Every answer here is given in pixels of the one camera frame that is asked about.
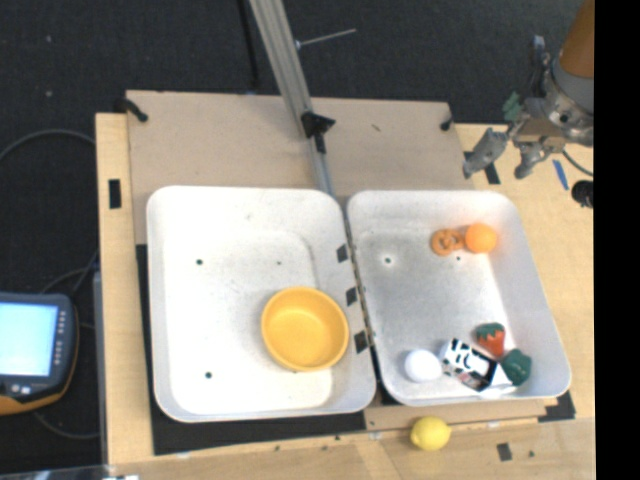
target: yellow bowl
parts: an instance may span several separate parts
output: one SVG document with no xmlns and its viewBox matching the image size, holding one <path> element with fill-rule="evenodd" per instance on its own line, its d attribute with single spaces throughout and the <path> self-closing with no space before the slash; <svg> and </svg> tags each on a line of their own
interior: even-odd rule
<svg viewBox="0 0 640 480">
<path fill-rule="evenodd" d="M 285 368 L 310 372 L 336 364 L 347 350 L 349 324 L 336 302 L 314 288 L 276 293 L 262 312 L 267 350 Z"/>
</svg>

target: yellow lemon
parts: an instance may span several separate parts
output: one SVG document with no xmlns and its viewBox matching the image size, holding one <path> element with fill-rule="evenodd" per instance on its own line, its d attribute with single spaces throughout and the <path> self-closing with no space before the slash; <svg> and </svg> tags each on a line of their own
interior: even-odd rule
<svg viewBox="0 0 640 480">
<path fill-rule="evenodd" d="M 451 427 L 437 416 L 425 416 L 413 424 L 411 442 L 423 450 L 443 448 L 451 437 Z"/>
</svg>

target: cable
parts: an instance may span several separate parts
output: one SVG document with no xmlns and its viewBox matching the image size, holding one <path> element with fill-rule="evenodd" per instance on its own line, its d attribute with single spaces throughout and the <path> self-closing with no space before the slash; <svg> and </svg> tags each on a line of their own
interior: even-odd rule
<svg viewBox="0 0 640 480">
<path fill-rule="evenodd" d="M 93 255 L 91 256 L 91 259 L 89 260 L 89 263 L 87 263 L 87 265 L 84 268 L 78 268 L 76 270 L 72 270 L 70 272 L 67 272 L 66 274 L 63 274 L 59 277 L 57 277 L 56 279 L 54 279 L 53 281 L 51 281 L 48 285 L 46 285 L 42 290 L 40 290 L 40 293 L 47 293 L 49 290 L 51 290 L 54 286 L 60 284 L 63 281 L 66 281 L 68 279 L 71 279 L 75 276 L 80 276 L 80 279 L 78 281 L 76 281 L 73 290 L 72 290 L 72 295 L 71 297 L 73 298 L 78 289 L 80 288 L 80 286 L 82 285 L 82 282 L 86 279 L 87 275 L 89 274 L 89 271 L 91 270 L 91 268 L 93 267 L 96 258 L 98 257 L 98 249 L 96 249 L 96 251 L 93 253 Z M 90 324 L 86 324 L 86 323 L 80 323 L 81 327 L 86 327 L 89 329 L 93 329 L 94 327 Z M 91 432 L 88 434 L 75 434 L 72 432 L 67 432 L 65 430 L 61 430 L 57 427 L 55 427 L 54 425 L 52 425 L 51 423 L 49 423 L 45 417 L 38 413 L 38 412 L 32 412 L 33 416 L 49 431 L 53 432 L 54 434 L 57 434 L 61 437 L 65 437 L 67 439 L 77 439 L 77 440 L 89 440 L 89 439 L 97 439 L 100 437 L 100 432 Z"/>
<path fill-rule="evenodd" d="M 41 130 L 39 132 L 30 133 L 29 135 L 25 135 L 24 137 L 21 137 L 20 139 L 15 141 L 13 144 L 9 144 L 9 146 L 7 146 L 0 153 L 0 162 L 2 162 L 7 156 L 9 156 L 9 153 L 15 151 L 16 149 L 23 146 L 24 144 L 32 140 L 39 139 L 41 137 L 46 137 L 47 135 L 66 135 L 68 137 L 74 137 L 76 139 L 80 139 L 82 141 L 88 142 L 93 145 L 95 145 L 96 143 L 96 141 L 92 137 L 89 137 L 84 133 L 76 132 L 73 130 L 50 128 L 47 130 Z"/>
<path fill-rule="evenodd" d="M 571 156 L 569 155 L 569 153 L 567 153 L 565 150 L 562 150 L 562 154 L 564 155 L 564 157 L 569 161 L 569 163 L 571 165 L 573 165 L 576 169 L 578 169 L 579 171 L 583 172 L 584 174 L 586 174 L 587 176 L 591 176 L 593 178 L 593 172 L 588 171 L 587 169 L 585 169 L 584 167 L 582 167 L 578 162 L 576 162 L 573 158 L 571 158 Z"/>
<path fill-rule="evenodd" d="M 98 439 L 100 437 L 100 432 L 92 432 L 89 434 L 74 434 L 72 432 L 67 432 L 66 430 L 61 430 L 58 427 L 53 426 L 46 419 L 44 419 L 44 416 L 42 416 L 42 414 L 35 411 L 32 412 L 31 414 L 33 414 L 34 418 L 36 418 L 42 424 L 43 427 L 45 427 L 47 430 L 61 437 L 65 437 L 67 439 L 82 440 L 82 441 L 89 440 L 89 439 Z"/>
<path fill-rule="evenodd" d="M 35 140 L 35 139 L 39 139 L 41 137 L 45 137 L 47 135 L 65 135 L 65 136 L 74 137 L 74 138 L 77 138 L 77 139 L 82 140 L 84 142 L 88 142 L 88 143 L 90 143 L 92 145 L 95 145 L 95 140 L 92 137 L 89 137 L 88 135 L 85 135 L 83 133 L 76 132 L 76 131 L 73 131 L 73 130 L 51 128 L 51 129 L 46 129 L 46 130 L 42 130 L 42 131 L 35 132 L 35 133 L 30 133 L 29 135 L 25 135 L 24 137 L 21 137 L 20 139 L 18 139 L 14 143 L 10 144 L 2 152 L 0 152 L 0 162 L 2 162 L 4 159 L 7 158 L 7 156 L 9 156 L 10 153 L 12 153 L 16 149 L 20 148 L 24 144 L 27 144 L 28 142 L 30 142 L 32 140 Z M 87 265 L 84 268 L 72 270 L 71 272 L 67 272 L 66 274 L 63 274 L 60 277 L 57 277 L 56 279 L 51 281 L 49 284 L 47 284 L 40 291 L 40 293 L 41 294 L 46 293 L 49 290 L 51 290 L 54 286 L 57 286 L 58 284 L 60 284 L 63 281 L 71 279 L 71 278 L 73 278 L 75 276 L 80 276 L 79 279 L 74 284 L 74 286 L 72 288 L 72 292 L 71 292 L 71 298 L 75 297 L 75 295 L 77 294 L 78 290 L 80 289 L 80 286 L 82 286 L 82 283 L 84 282 L 84 280 L 87 278 L 87 275 L 91 271 L 91 268 L 93 267 L 93 265 L 94 265 L 94 263 L 95 263 L 95 261 L 96 261 L 96 259 L 98 257 L 98 252 L 99 252 L 99 249 L 96 249 L 95 252 L 91 256 L 91 259 L 89 260 L 89 262 L 87 263 Z M 90 325 L 90 324 L 80 323 L 80 326 L 93 329 L 93 326 Z M 90 439 L 97 439 L 97 438 L 101 437 L 100 432 L 91 432 L 91 433 L 87 433 L 87 434 L 76 434 L 76 433 L 72 433 L 72 432 L 67 432 L 67 431 L 59 429 L 59 428 L 55 427 L 54 425 L 52 425 L 51 423 L 49 423 L 42 414 L 40 414 L 40 413 L 38 413 L 36 411 L 33 411 L 31 414 L 33 415 L 34 418 L 36 418 L 36 420 L 38 420 L 40 422 L 40 424 L 44 428 L 46 428 L 50 432 L 52 432 L 52 433 L 54 433 L 54 434 L 56 434 L 56 435 L 58 435 L 60 437 L 64 437 L 66 439 L 90 440 Z"/>
</svg>

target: white tray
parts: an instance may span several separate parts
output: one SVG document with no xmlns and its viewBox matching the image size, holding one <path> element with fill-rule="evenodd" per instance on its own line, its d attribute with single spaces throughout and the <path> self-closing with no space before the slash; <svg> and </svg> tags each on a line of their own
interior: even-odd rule
<svg viewBox="0 0 640 480">
<path fill-rule="evenodd" d="M 154 391 L 184 422 L 356 412 L 376 380 L 355 340 L 332 368 L 294 373 L 268 355 L 264 304 L 310 286 L 365 329 L 343 214 L 316 190 L 165 187 L 147 205 Z"/>
<path fill-rule="evenodd" d="M 492 321 L 505 325 L 507 351 L 517 347 L 532 358 L 530 378 L 501 398 L 566 391 L 569 364 L 508 199 L 490 191 L 368 191 L 353 196 L 347 213 L 382 382 L 394 398 L 425 406 L 496 396 L 448 376 L 415 383 L 403 366 L 411 350 L 437 354 L 451 338 L 474 346 L 474 328 Z M 476 220 L 498 232 L 490 254 L 431 251 L 434 231 Z"/>
</svg>

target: orange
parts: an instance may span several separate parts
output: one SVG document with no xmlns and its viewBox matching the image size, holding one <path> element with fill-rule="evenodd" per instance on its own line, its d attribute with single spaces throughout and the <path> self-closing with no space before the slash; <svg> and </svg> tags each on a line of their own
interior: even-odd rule
<svg viewBox="0 0 640 480">
<path fill-rule="evenodd" d="M 490 252 L 498 243 L 498 234 L 491 226 L 476 222 L 467 228 L 464 243 L 472 252 Z"/>
</svg>

